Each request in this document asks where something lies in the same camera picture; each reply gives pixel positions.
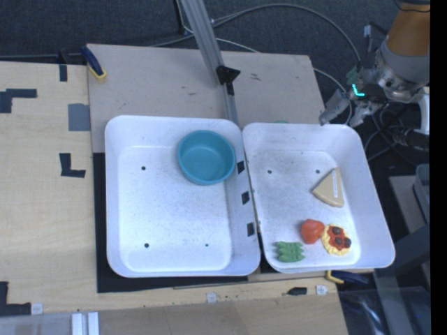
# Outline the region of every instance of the teal bowl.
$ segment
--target teal bowl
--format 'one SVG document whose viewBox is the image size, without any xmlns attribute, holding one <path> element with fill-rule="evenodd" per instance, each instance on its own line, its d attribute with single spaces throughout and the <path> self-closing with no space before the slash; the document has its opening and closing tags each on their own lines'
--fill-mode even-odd
<svg viewBox="0 0 447 335">
<path fill-rule="evenodd" d="M 186 178 L 198 185 L 218 184 L 236 165 L 232 144 L 213 131 L 194 131 L 178 144 L 177 159 Z"/>
</svg>

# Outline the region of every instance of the wooden table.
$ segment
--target wooden table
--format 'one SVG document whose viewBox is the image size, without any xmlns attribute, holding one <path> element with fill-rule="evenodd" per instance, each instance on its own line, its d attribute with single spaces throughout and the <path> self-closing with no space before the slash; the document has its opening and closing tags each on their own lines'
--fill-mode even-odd
<svg viewBox="0 0 447 335">
<path fill-rule="evenodd" d="M 278 334 L 281 327 L 347 334 L 336 286 L 321 272 L 255 272 L 237 284 L 97 293 L 92 136 L 99 133 L 98 119 L 92 119 L 91 131 L 69 130 L 68 106 L 91 106 L 91 77 L 85 66 L 69 65 L 64 81 L 64 69 L 0 62 L 0 92 L 37 91 L 37 98 L 14 97 L 11 113 L 0 113 L 0 281 L 9 282 L 9 304 L 42 304 L 44 313 L 100 311 L 105 327 L 107 311 L 164 308 L 168 314 L 172 306 L 209 306 L 207 294 L 212 293 L 218 304 L 238 314 L 248 334 L 271 334 L 273 327 Z M 316 103 L 322 107 L 321 100 Z M 70 153 L 71 169 L 85 170 L 85 176 L 61 176 L 61 153 Z M 316 295 L 317 285 L 328 293 Z M 306 287 L 308 295 L 286 296 L 294 287 Z M 196 308 L 189 309 L 189 316 L 197 315 Z M 109 319 L 112 324 L 116 314 Z"/>
</svg>

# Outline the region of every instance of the black clip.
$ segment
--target black clip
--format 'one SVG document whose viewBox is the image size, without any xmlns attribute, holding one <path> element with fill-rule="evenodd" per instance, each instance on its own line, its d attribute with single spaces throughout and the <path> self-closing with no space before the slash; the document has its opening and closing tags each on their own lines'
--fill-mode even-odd
<svg viewBox="0 0 447 335">
<path fill-rule="evenodd" d="M 221 84 L 226 84 L 226 91 L 231 96 L 235 95 L 235 90 L 233 88 L 233 81 L 240 74 L 240 70 L 235 70 L 226 66 L 219 66 L 216 68 L 217 77 Z"/>
</svg>

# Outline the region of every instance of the toy tomato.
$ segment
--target toy tomato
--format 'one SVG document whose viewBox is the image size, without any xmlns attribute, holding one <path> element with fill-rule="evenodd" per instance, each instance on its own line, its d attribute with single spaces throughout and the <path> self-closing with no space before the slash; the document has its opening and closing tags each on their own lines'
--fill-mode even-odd
<svg viewBox="0 0 447 335">
<path fill-rule="evenodd" d="M 324 231 L 324 223 L 312 220 L 308 218 L 301 225 L 301 235 L 304 241 L 308 244 L 315 243 L 318 239 L 321 238 Z"/>
</svg>

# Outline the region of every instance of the toy cheese wedge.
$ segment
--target toy cheese wedge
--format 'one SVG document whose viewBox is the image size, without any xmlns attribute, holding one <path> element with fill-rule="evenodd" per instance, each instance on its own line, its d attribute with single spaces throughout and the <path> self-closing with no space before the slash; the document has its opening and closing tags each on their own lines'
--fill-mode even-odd
<svg viewBox="0 0 447 335">
<path fill-rule="evenodd" d="M 323 180 L 312 190 L 321 201 L 335 207 L 344 206 L 344 198 L 342 191 L 342 179 L 338 167 L 332 169 Z"/>
</svg>

